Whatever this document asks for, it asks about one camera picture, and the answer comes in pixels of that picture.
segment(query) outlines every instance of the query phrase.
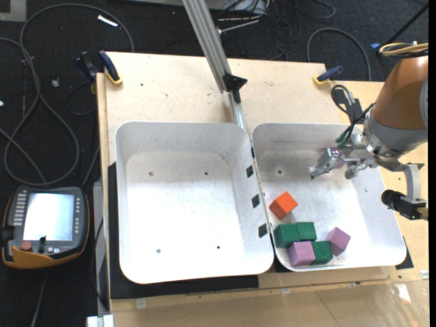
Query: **wooden table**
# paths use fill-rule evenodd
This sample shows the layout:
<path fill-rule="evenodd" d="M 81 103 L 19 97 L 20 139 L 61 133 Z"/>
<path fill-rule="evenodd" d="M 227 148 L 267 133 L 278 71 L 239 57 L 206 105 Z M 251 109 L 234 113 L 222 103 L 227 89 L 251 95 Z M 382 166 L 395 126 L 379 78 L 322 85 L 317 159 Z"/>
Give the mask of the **wooden table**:
<path fill-rule="evenodd" d="M 113 86 L 104 76 L 97 75 L 97 97 L 99 109 L 99 132 L 104 194 L 104 219 L 106 238 L 108 234 L 107 167 L 115 162 L 114 133 L 126 121 L 176 121 L 176 122 L 226 122 L 232 121 L 227 96 L 218 91 L 213 75 L 203 57 L 180 57 L 156 54 L 109 53 L 123 84 Z M 247 133 L 251 136 L 260 123 L 347 123 L 348 118 L 333 104 L 330 89 L 334 83 L 317 87 L 312 78 L 325 72 L 319 63 L 293 63 L 278 61 L 252 61 L 229 59 L 233 74 L 247 78 L 241 90 Z M 382 82 L 340 82 L 363 108 L 374 102 L 383 86 Z M 422 197 L 428 200 L 428 146 L 423 144 L 407 154 L 402 162 L 425 163 L 421 169 Z M 381 169 L 386 189 L 406 193 L 405 177 Z M 143 299 L 111 300 L 110 312 L 121 326 L 242 326 L 252 322 L 259 305 L 280 306 L 283 316 L 272 317 L 271 324 L 289 326 L 286 321 L 287 307 L 296 302 L 305 307 L 308 316 L 322 317 L 320 292 L 324 290 L 346 290 L 359 285 L 385 285 L 422 281 L 429 271 L 429 224 L 417 220 L 409 221 L 396 214 L 407 243 L 413 268 L 397 270 L 395 267 L 371 267 L 335 269 L 315 272 L 277 273 L 274 268 L 259 275 L 260 288 L 239 292 L 215 294 L 188 294 L 156 296 Z M 292 299 L 283 299 L 286 293 Z M 241 324 L 229 323 L 225 316 L 216 313 L 220 309 L 235 309 L 235 300 L 243 300 L 247 314 Z M 198 303 L 206 310 L 199 311 Z M 293 323 L 307 321 L 293 317 Z"/>

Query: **block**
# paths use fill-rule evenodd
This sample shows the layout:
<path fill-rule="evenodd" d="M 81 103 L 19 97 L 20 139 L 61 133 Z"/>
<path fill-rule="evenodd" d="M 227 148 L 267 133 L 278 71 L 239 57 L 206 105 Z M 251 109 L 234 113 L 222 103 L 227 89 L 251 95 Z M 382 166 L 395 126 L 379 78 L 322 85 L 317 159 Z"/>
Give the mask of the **block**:
<path fill-rule="evenodd" d="M 293 243 L 287 250 L 292 266 L 308 266 L 316 260 L 311 241 Z"/>
<path fill-rule="evenodd" d="M 315 241 L 317 239 L 315 225 L 312 221 L 299 221 L 296 225 L 300 241 Z"/>
<path fill-rule="evenodd" d="M 288 248 L 294 242 L 300 240 L 296 224 L 279 224 L 273 233 L 275 246 L 278 248 Z"/>
<path fill-rule="evenodd" d="M 333 255 L 340 255 L 348 246 L 351 236 L 343 230 L 335 227 L 329 231 L 326 240 L 330 243 Z"/>
<path fill-rule="evenodd" d="M 332 249 L 328 241 L 313 241 L 312 247 L 316 259 L 311 265 L 327 264 L 333 259 Z"/>
<path fill-rule="evenodd" d="M 285 191 L 272 202 L 270 210 L 278 219 L 283 219 L 288 213 L 298 206 L 297 201 Z"/>

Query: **black floor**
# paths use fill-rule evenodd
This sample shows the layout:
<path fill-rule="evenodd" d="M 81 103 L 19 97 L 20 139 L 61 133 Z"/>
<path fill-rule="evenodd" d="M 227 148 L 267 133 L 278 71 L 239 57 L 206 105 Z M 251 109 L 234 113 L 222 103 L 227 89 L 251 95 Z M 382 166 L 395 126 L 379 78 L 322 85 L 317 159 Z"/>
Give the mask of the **black floor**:
<path fill-rule="evenodd" d="M 380 58 L 371 44 L 389 40 L 428 1 L 276 0 L 270 6 L 268 17 L 252 27 L 227 33 L 223 36 L 223 45 L 228 57 L 312 61 L 325 63 L 327 68 L 342 65 L 344 72 L 338 77 L 340 80 L 384 81 L 395 60 Z M 10 0 L 0 1 L 0 13 L 7 12 L 9 3 Z M 130 32 L 136 52 L 202 55 L 182 7 L 107 0 L 27 0 L 27 16 L 30 18 L 45 7 L 64 3 L 92 5 L 113 14 Z M 131 49 L 125 30 L 99 21 L 98 14 L 89 7 L 56 7 L 37 15 L 24 30 L 22 44 L 34 57 L 42 95 L 72 128 L 79 144 L 80 159 L 74 171 L 52 187 L 81 185 L 98 142 L 95 111 L 82 116 L 72 113 L 94 108 L 95 98 L 89 89 L 82 88 L 74 93 L 72 101 L 68 101 L 72 90 L 84 81 L 76 70 L 76 57 L 87 51 L 98 64 L 99 50 L 129 52 Z M 218 16 L 213 12 L 213 16 L 220 29 L 241 23 L 217 20 L 240 15 L 225 13 Z M 23 25 L 4 22 L 0 18 L 0 38 L 19 42 Z M 314 33 L 308 58 L 308 41 Z M 428 40 L 427 10 L 396 41 Z M 364 55 L 371 73 L 368 73 Z M 29 66 L 23 65 L 23 58 L 19 47 L 0 41 L 0 100 L 4 103 L 0 106 L 0 129 L 9 135 L 22 121 L 23 98 L 25 112 L 35 99 L 32 74 Z M 54 87 L 52 80 L 58 79 L 59 86 Z M 42 102 L 22 124 L 15 139 L 32 156 L 47 181 L 63 176 L 74 166 L 74 141 Z M 15 178 L 6 172 L 3 159 L 6 146 L 7 140 L 0 135 L 0 209 L 6 208 L 9 196 L 21 184 L 17 179 L 40 183 L 35 170 L 14 147 L 9 149 L 7 166 Z M 96 167 L 85 187 L 91 205 L 92 184 L 98 176 Z M 1 327 L 30 326 L 42 277 L 43 272 L 38 270 L 14 270 L 0 264 Z M 93 243 L 89 241 L 80 258 L 49 270 L 39 325 L 84 326 L 87 316 L 96 315 L 96 306 Z"/>

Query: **display screen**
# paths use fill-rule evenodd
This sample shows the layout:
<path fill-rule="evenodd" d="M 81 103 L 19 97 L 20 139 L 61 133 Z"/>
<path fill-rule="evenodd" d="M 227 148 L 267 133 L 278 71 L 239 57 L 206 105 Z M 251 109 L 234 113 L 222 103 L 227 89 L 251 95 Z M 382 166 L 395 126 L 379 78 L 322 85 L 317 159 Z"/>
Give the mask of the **display screen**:
<path fill-rule="evenodd" d="M 71 241 L 73 239 L 74 195 L 31 193 L 23 240 Z"/>

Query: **pink cube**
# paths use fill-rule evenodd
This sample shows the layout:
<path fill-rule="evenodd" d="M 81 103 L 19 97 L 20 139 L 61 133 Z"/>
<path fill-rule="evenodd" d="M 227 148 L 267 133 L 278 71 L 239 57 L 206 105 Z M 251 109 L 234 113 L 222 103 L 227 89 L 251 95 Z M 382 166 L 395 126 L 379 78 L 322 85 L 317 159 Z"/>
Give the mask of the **pink cube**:
<path fill-rule="evenodd" d="M 292 266 L 310 265 L 316 259 L 311 241 L 293 243 L 287 252 Z"/>
<path fill-rule="evenodd" d="M 326 241 L 330 243 L 333 255 L 340 255 L 348 246 L 351 236 L 338 227 L 329 231 Z"/>

